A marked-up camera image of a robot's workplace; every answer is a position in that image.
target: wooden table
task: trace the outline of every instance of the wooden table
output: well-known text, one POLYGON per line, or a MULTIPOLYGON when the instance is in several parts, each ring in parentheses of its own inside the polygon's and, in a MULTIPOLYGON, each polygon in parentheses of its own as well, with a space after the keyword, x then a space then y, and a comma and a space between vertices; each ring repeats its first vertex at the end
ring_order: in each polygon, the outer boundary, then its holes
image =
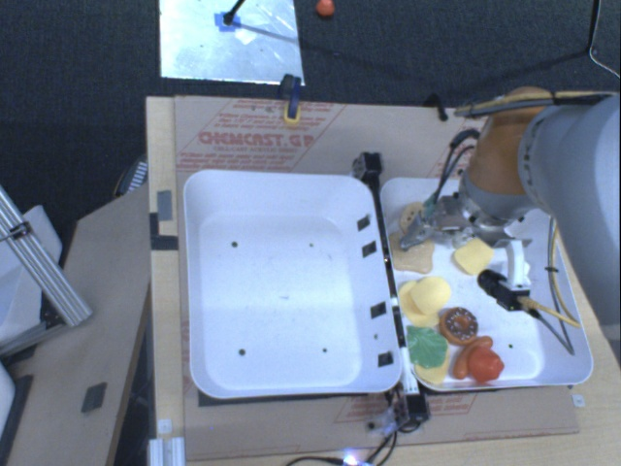
POLYGON ((114 464, 148 320, 146 190, 78 222, 64 270, 93 316, 9 368, 33 377, 11 466, 114 464), (101 407, 84 413, 87 390, 102 383, 101 407))
MULTIPOLYGON (((149 211, 153 214, 158 212, 158 193, 172 192, 173 212, 169 218, 159 221, 158 233, 173 237, 178 235, 175 129, 174 99, 148 99, 149 211)), ((164 425, 159 430, 158 438, 166 440, 183 436, 179 256, 175 250, 155 250, 151 261, 155 412, 158 423, 164 425)), ((576 409, 580 428, 578 434, 397 447, 388 464, 616 464, 621 457, 621 442, 618 440, 621 371, 575 280, 573 288, 595 363, 591 378, 572 390, 576 402, 580 398, 584 401, 584 407, 576 409)), ((285 464, 299 455, 305 454, 218 459, 190 464, 273 466, 285 464)), ((343 456, 343 453, 327 455, 343 456)))

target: metal frame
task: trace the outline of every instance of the metal frame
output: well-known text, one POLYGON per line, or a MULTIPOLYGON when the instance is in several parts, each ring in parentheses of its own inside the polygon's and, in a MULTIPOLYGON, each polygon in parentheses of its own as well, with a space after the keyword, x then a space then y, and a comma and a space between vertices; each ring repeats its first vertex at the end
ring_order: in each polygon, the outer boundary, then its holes
MULTIPOLYGON (((69 285, 60 267, 44 249, 30 224, 24 220, 1 185, 0 240, 7 241, 66 325, 77 326, 92 315, 92 310, 69 285)), ((56 331, 58 330, 47 330, 42 323, 0 347, 0 355, 9 355, 15 353, 17 349, 25 349, 56 331)))

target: black clip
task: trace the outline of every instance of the black clip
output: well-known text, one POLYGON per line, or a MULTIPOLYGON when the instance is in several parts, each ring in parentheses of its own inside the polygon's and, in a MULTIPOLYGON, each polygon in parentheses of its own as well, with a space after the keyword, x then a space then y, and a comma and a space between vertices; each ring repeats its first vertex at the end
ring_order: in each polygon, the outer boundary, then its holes
POLYGON ((448 114, 444 108, 444 104, 437 93, 432 93, 427 97, 427 100, 423 102, 423 107, 435 107, 438 109, 438 117, 442 122, 448 120, 448 114))
POLYGON ((300 93, 302 79, 290 74, 285 74, 278 86, 278 98, 286 100, 284 108, 284 121, 297 124, 300 120, 300 93))
POLYGON ((13 238, 14 240, 18 240, 20 238, 25 237, 26 235, 32 233, 32 226, 28 221, 21 222, 17 226, 11 228, 9 230, 9 234, 4 237, 0 237, 0 242, 4 242, 5 240, 9 240, 13 238))

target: white tray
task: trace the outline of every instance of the white tray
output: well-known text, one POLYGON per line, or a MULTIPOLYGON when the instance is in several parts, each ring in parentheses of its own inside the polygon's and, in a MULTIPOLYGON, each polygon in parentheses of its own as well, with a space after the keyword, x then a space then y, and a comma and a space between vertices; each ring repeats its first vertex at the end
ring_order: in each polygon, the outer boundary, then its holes
POLYGON ((362 183, 213 170, 193 175, 183 198, 199 389, 236 398, 396 384, 402 362, 362 183))
MULTIPOLYGON (((383 187, 381 202, 388 234, 399 230, 399 218, 404 207, 411 202, 424 201, 438 186, 438 180, 403 179, 390 180, 383 187)), ((450 195, 457 190, 457 182, 446 184, 443 194, 450 195)), ((522 223, 515 223, 509 228, 510 233, 518 239, 530 239, 533 242, 525 248, 526 261, 531 267, 531 297, 543 305, 553 308, 548 285, 547 272, 547 228, 549 217, 541 211, 530 211, 522 223)), ((451 286, 452 296, 446 305, 465 307, 477 318, 479 335, 489 335, 494 340, 493 350, 505 363, 500 378, 488 384, 476 383, 466 378, 459 381, 448 376, 442 385, 429 385, 438 391, 477 390, 485 388, 503 388, 517 386, 566 385, 582 383, 589 378, 593 369, 593 358, 584 330, 567 327, 575 355, 570 355, 554 336, 532 317, 524 313, 510 313, 496 304, 476 284, 476 277, 461 272, 453 263, 452 247, 436 243, 433 261, 434 269, 428 275, 395 271, 395 281, 399 287, 409 280, 419 280, 423 276, 443 277, 451 286)), ((558 256, 557 268, 561 293, 574 317, 579 314, 573 299, 572 288, 565 271, 562 257, 558 256)), ((495 252, 489 265, 503 274, 507 274, 507 257, 500 250, 495 252)), ((559 322, 550 315, 542 314, 561 333, 559 322)), ((409 321, 403 317, 404 325, 409 321)), ((451 346, 451 359, 454 360, 457 348, 451 346)))

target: toy tomato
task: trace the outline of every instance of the toy tomato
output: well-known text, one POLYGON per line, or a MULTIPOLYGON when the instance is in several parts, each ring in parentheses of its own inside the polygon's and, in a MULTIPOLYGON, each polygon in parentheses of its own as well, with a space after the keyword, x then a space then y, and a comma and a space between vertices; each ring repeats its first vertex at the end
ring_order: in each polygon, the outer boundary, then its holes
POLYGON ((505 363, 493 350, 477 347, 468 358, 470 374, 479 383, 496 380, 503 370, 505 363))
POLYGON ((315 10, 322 17, 332 17, 335 11, 334 2, 332 0, 319 0, 315 10))

